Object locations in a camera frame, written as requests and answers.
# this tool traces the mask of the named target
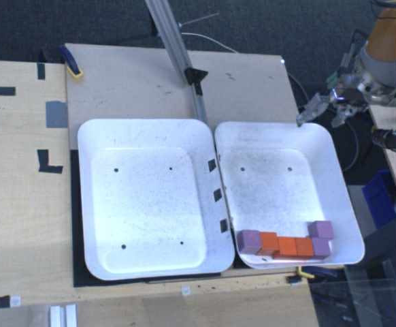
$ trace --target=metal bracket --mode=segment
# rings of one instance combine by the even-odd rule
[[[50,327],[77,327],[76,305],[50,307]]]
[[[194,68],[186,68],[184,70],[184,75],[186,75],[186,79],[188,84],[195,86],[195,93],[197,95],[203,95],[203,90],[201,88],[201,81],[209,74],[205,70],[199,70]]]
[[[322,96],[316,93],[314,97],[306,104],[305,110],[296,116],[296,123],[301,127],[303,123],[314,120],[316,117],[322,115],[328,108],[329,99],[327,96]]]

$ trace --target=toy block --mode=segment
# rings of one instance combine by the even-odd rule
[[[256,254],[261,249],[258,230],[242,230],[237,234],[237,246],[240,254]]]
[[[279,236],[278,251],[272,255],[273,259],[295,259],[297,257],[296,242],[294,237]]]
[[[300,260],[310,259],[314,256],[313,242],[308,237],[295,237],[297,258]]]
[[[314,221],[308,225],[310,237],[321,237],[331,240],[334,237],[333,226],[330,221]]]
[[[257,255],[273,255],[280,247],[276,232],[260,232],[261,249]]]
[[[329,248],[329,241],[327,238],[312,237],[312,244],[314,250],[312,259],[325,259],[331,255],[331,249]]]

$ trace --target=white cable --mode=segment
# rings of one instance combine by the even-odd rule
[[[228,46],[225,46],[224,44],[221,44],[219,41],[216,41],[215,39],[212,39],[211,37],[208,37],[208,36],[205,36],[205,35],[195,34],[195,33],[182,33],[182,35],[192,35],[192,36],[203,37],[204,39],[213,41],[213,42],[215,42],[216,44],[218,44],[219,46],[222,46],[223,48],[226,48],[227,50],[230,50],[231,52],[239,53],[238,51],[236,51],[236,50],[234,50],[234,49],[232,49],[232,48],[230,48],[230,47],[228,47]]]

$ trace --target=aluminum rail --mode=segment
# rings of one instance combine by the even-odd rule
[[[186,70],[193,69],[193,66],[168,0],[145,0],[145,2],[177,75],[184,84],[190,85],[195,116],[208,124],[202,93],[197,91],[196,86],[193,86],[190,79],[186,77]]]

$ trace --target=purple block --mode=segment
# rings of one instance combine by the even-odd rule
[[[256,254],[261,249],[261,238],[258,230],[242,230],[237,235],[237,246],[240,254]]]
[[[325,259],[331,255],[327,238],[312,237],[314,255],[312,259]]]
[[[314,221],[308,226],[310,237],[321,237],[331,240],[334,238],[333,226],[330,221]]]

